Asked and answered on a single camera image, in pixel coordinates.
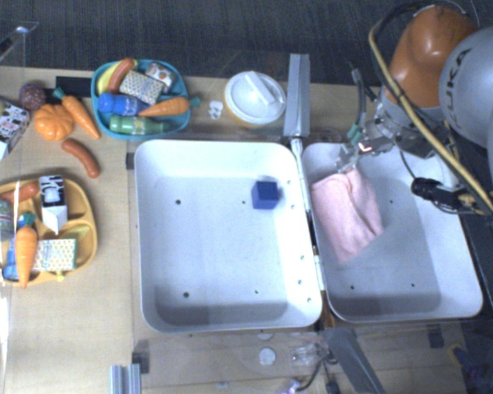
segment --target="dark background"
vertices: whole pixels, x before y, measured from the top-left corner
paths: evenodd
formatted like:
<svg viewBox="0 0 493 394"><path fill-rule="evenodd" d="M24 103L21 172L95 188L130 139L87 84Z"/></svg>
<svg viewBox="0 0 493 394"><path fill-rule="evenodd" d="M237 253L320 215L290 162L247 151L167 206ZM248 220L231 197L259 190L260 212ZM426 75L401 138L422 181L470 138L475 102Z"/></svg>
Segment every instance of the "dark background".
<svg viewBox="0 0 493 394"><path fill-rule="evenodd" d="M351 83L350 59L375 83L368 31L413 1L0 0L0 18L40 22L28 38L28 66L94 70L128 56L170 62L183 75L259 69L284 80L293 52L311 55L314 82ZM453 1L480 26L493 25L493 0Z"/></svg>

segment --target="pink towel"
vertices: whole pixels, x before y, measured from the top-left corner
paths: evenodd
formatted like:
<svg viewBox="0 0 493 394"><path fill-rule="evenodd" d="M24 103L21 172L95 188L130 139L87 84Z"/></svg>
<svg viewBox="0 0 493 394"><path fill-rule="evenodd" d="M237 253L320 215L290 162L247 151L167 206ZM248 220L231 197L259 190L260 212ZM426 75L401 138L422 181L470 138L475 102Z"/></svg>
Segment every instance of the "pink towel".
<svg viewBox="0 0 493 394"><path fill-rule="evenodd" d="M356 256L384 231L376 194L356 168L313 184L311 201L340 262Z"/></svg>

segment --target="toy sausage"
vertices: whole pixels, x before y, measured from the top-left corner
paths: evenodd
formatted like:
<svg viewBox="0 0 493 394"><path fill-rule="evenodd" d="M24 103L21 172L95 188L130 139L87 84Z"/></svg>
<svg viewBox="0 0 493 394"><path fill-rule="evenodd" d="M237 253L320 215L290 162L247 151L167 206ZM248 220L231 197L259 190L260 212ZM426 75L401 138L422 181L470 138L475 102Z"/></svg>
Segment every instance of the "toy sausage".
<svg viewBox="0 0 493 394"><path fill-rule="evenodd" d="M18 190L18 203L22 203L32 197L35 197L40 191L39 183L37 181L28 182L24 184ZM15 203L15 190L6 191L0 194L0 199L7 200L9 203Z"/></svg>
<svg viewBox="0 0 493 394"><path fill-rule="evenodd" d="M99 165L93 158L88 149L74 139L65 139L62 142L62 149L81 161L85 171L90 178L96 178L100 174Z"/></svg>
<svg viewBox="0 0 493 394"><path fill-rule="evenodd" d="M108 88L107 91L110 94L116 94L118 92L119 87L121 86L122 79L124 79L124 76L135 66L135 63L133 62L133 58L123 58L115 71L113 72L112 76L109 79L108 82Z"/></svg>

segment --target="white round container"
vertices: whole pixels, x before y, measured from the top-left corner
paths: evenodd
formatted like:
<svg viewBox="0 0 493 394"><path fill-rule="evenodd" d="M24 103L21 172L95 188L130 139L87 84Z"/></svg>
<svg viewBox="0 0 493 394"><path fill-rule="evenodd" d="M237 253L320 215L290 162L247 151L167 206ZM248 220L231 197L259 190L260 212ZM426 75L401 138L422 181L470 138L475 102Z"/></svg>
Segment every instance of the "white round container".
<svg viewBox="0 0 493 394"><path fill-rule="evenodd" d="M244 71L232 77L224 90L224 99L232 117L249 128L276 121L287 104L278 82L255 71Z"/></svg>

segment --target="blue bowl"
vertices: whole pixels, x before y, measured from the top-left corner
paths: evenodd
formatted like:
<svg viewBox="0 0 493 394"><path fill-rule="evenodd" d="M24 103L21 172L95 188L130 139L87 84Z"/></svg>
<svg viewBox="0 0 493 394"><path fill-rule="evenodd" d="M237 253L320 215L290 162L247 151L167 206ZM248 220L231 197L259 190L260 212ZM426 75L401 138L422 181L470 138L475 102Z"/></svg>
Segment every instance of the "blue bowl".
<svg viewBox="0 0 493 394"><path fill-rule="evenodd" d="M177 80L175 81L173 87L170 90L169 94L162 94L159 97L160 101L164 101L165 99L170 99L174 96L184 96L188 98L188 90L187 86L184 83L184 80L182 79L181 75L177 71L177 69L166 63L166 62L160 62L157 60L137 60L138 64L136 67L136 71L139 71L140 73L144 73L150 63L156 62L160 64L161 66L166 67L170 71L173 71L175 74L177 74ZM120 139L120 140L151 140L151 139L158 139L160 137L164 137L166 135L171 135L173 133L176 133L183 128L185 128L190 121L190 114L191 114L191 109L188 109L184 114L182 115L176 115L173 117L161 117L161 121L168 121L171 125L169 130L164 133L157 133L153 135L122 135L119 133L115 133L109 129L109 118L111 117L112 114L105 114L99 111L99 96L97 95L97 90L96 90L96 84L97 84L97 79L102 75L110 66L112 66L116 62L109 62L106 64L103 64L101 67L99 67L95 73L93 74L93 77L91 78L91 100L93 103L93 113L95 116L95 119L97 120L97 123L99 124L100 130L113 137L114 139Z"/></svg>

